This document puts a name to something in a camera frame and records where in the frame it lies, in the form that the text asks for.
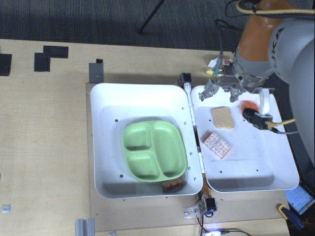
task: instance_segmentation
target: brown snack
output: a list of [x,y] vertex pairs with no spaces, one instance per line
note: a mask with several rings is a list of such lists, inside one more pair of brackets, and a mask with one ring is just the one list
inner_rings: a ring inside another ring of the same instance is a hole
[[164,193],[168,193],[174,189],[177,189],[181,186],[183,186],[184,180],[183,180],[183,176],[180,176],[178,178],[172,179],[170,181],[167,181],[165,183],[163,183],[163,192]]
[[217,128],[234,128],[231,111],[228,107],[214,108],[211,114]]

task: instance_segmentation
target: metal bracket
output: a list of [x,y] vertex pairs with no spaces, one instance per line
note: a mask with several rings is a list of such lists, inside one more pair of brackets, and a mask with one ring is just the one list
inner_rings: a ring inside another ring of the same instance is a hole
[[215,95],[219,90],[219,86],[215,85],[212,79],[208,80],[208,83],[205,85],[203,92],[199,93],[199,99],[204,101],[204,99],[210,98]]
[[75,236],[95,236],[94,219],[77,219],[75,221]]
[[185,219],[195,218],[196,216],[204,214],[206,211],[207,204],[205,200],[202,199],[198,201],[194,206],[184,208],[184,218]]
[[270,110],[270,94],[275,91],[274,88],[255,88],[253,93],[258,93],[260,98],[259,112],[262,115],[267,115]]
[[9,213],[11,211],[11,205],[2,205],[2,213]]
[[89,63],[89,81],[93,84],[104,82],[104,64],[102,59],[97,59],[96,63]]

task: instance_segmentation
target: black tripod leg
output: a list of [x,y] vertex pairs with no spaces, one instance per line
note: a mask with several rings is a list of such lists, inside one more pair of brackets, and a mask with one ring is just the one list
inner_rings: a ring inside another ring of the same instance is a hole
[[140,29],[138,30],[138,33],[141,34],[144,27],[148,24],[148,22],[153,18],[153,16],[156,14],[156,12],[158,11],[158,9],[161,7],[161,5],[164,3],[165,0],[160,0],[158,2],[158,4],[156,5],[156,7],[154,8],[154,10],[151,12],[151,14],[148,16],[148,18],[146,19],[146,21],[144,21],[143,25],[140,27]]

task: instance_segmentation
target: wooden table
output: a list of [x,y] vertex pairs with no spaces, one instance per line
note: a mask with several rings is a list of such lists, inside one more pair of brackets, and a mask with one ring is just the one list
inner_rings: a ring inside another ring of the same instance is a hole
[[[68,46],[69,56],[51,58],[50,72],[34,72],[34,53],[42,53],[44,45]],[[0,206],[11,205],[10,213],[0,213],[0,235],[15,236],[74,236],[75,220],[90,217],[86,112],[90,62],[103,59],[105,82],[173,84],[180,73],[190,72],[194,85],[204,85],[207,64],[218,55],[19,40],[0,40],[0,53],[12,54],[10,76],[0,77]],[[205,220],[206,228],[289,235],[276,211],[277,204],[287,204],[283,191],[213,196],[219,210]],[[124,204],[106,200],[113,212],[111,228],[96,235],[112,230],[118,236],[199,235],[197,222],[182,218],[183,197],[144,199],[148,210],[157,211],[145,216],[146,223],[139,221],[144,216],[136,200]],[[124,215],[126,206],[134,216]]]

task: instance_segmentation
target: green divided plate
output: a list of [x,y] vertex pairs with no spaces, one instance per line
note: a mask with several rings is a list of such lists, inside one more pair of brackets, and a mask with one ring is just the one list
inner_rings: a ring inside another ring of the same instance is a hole
[[129,125],[123,132],[123,149],[130,174],[142,182],[168,181],[180,177],[187,168],[182,136],[167,121]]

